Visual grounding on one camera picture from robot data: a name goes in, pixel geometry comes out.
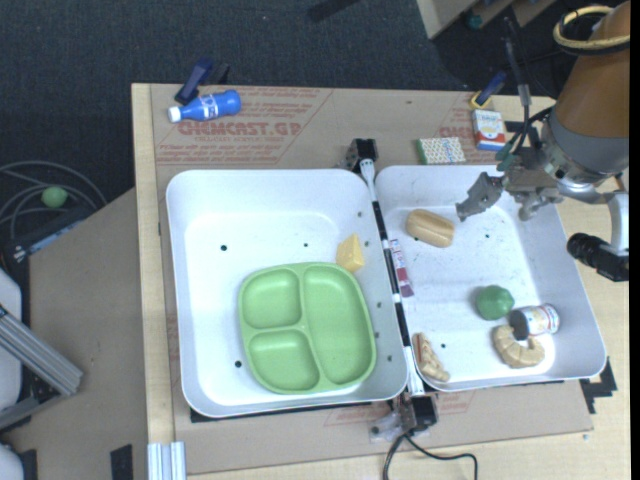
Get yellow cheese wedge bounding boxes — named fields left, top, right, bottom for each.
left=334, top=232, right=367, bottom=274

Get green round fruit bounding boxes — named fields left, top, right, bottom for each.
left=474, top=284, right=516, bottom=322

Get red and white packet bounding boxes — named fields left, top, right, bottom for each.
left=388, top=237, right=416, bottom=299

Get green ball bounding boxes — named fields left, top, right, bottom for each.
left=40, top=185, right=69, bottom=209

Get black cylinder on white bracket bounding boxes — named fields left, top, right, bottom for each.
left=565, top=190, right=631, bottom=283

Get tan hot dog bun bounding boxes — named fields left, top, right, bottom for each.
left=404, top=208, right=456, bottom=249

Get tan pizza slice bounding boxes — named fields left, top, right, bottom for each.
left=411, top=331, right=452, bottom=384

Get white plastic tray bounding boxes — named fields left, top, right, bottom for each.
left=373, top=163, right=608, bottom=393
left=165, top=168, right=411, bottom=419

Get green patterned carton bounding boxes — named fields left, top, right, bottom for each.
left=415, top=136, right=467, bottom=166

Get thin black and white rod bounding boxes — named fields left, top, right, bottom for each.
left=359, top=159, right=426, bottom=397

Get tan croissant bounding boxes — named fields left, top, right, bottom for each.
left=490, top=323, right=547, bottom=370

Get small white can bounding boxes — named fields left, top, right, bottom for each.
left=507, top=302, right=561, bottom=342

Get white and orange carton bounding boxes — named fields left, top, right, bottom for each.
left=471, top=108, right=507, bottom=152

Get green divided plate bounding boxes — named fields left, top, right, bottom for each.
left=236, top=261, right=378, bottom=396

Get blue bottle white cap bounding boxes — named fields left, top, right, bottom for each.
left=166, top=88, right=243, bottom=125

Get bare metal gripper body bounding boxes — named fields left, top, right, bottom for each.
left=501, top=148, right=619, bottom=205

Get brown cardboard board red print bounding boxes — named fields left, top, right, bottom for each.
left=149, top=84, right=596, bottom=475

